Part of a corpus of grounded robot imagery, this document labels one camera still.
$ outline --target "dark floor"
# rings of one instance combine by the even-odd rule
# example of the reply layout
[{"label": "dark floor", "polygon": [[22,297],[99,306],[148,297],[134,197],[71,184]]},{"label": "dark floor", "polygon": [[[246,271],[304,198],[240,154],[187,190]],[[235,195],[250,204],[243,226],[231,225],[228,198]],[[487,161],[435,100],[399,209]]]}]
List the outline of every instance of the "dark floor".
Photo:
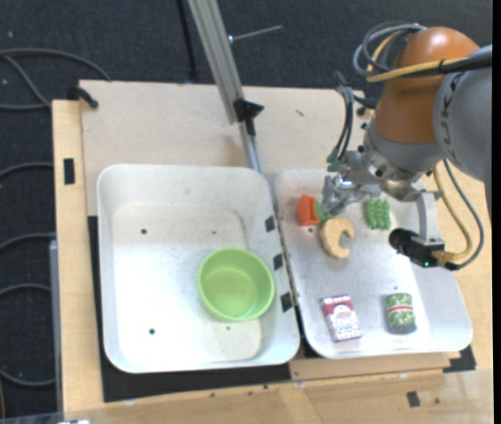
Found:
[{"label": "dark floor", "polygon": [[[458,29],[479,45],[492,43],[493,0],[218,0],[229,34],[283,29],[233,45],[244,85],[332,87],[339,69],[358,89],[376,96],[353,73],[351,56],[362,36],[381,22],[402,19]],[[194,31],[198,81],[212,77]],[[0,0],[0,49],[69,52],[102,67],[113,79],[185,81],[190,72],[176,0]],[[79,79],[102,76],[58,55],[12,57],[48,101],[64,99]],[[35,104],[28,86],[0,58],[0,102]],[[51,162],[50,114],[0,109],[0,172]],[[0,244],[19,235],[55,230],[48,165],[21,167],[0,177]],[[48,241],[23,240],[0,251],[0,290],[49,284]],[[54,374],[49,294],[25,289],[0,297],[0,368],[23,381]],[[53,412],[52,386],[30,388],[3,380],[7,416]]]}]

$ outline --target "aluminum rod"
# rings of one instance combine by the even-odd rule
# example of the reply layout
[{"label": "aluminum rod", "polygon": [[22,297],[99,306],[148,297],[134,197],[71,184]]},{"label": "aluminum rod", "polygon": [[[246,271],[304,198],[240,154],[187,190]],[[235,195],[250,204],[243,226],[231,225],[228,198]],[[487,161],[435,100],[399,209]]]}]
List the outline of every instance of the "aluminum rod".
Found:
[{"label": "aluminum rod", "polygon": [[276,30],[280,30],[283,27],[284,26],[276,25],[276,26],[271,26],[270,28],[263,28],[262,30],[256,30],[255,32],[239,34],[237,36],[229,35],[229,43],[232,44],[233,42],[241,40],[241,39],[252,38],[252,37],[258,36],[260,34],[266,34],[269,32],[276,31]]},{"label": "aluminum rod", "polygon": [[[187,2],[223,100],[226,116],[232,124],[239,123],[234,103],[240,99],[244,100],[244,93],[218,4],[216,0],[187,0]],[[258,156],[255,136],[247,132],[245,124],[240,124],[240,134],[248,166],[262,173],[262,162]]]}]

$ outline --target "lime green bowl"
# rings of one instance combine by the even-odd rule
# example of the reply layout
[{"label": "lime green bowl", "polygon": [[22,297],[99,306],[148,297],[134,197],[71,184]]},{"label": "lime green bowl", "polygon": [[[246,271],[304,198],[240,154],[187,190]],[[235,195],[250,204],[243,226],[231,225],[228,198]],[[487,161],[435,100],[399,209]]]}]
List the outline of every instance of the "lime green bowl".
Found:
[{"label": "lime green bowl", "polygon": [[270,307],[276,291],[265,262],[235,246],[218,249],[203,260],[197,285],[209,312],[230,322],[260,317]]}]

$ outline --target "tin can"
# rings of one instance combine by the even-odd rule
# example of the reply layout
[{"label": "tin can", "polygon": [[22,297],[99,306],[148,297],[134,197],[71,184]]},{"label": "tin can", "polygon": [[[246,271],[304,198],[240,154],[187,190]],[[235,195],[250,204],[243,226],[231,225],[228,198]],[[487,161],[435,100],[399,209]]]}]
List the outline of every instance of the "tin can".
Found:
[{"label": "tin can", "polygon": [[388,295],[385,305],[391,333],[405,335],[417,329],[411,294],[402,292]]}]

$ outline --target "red box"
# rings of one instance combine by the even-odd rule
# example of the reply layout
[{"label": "red box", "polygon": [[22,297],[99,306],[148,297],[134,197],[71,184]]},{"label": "red box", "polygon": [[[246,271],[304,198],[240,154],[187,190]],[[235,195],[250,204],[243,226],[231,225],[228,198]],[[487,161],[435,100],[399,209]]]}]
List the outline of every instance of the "red box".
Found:
[{"label": "red box", "polygon": [[321,300],[325,321],[334,342],[362,336],[362,329],[350,295],[338,295]]}]

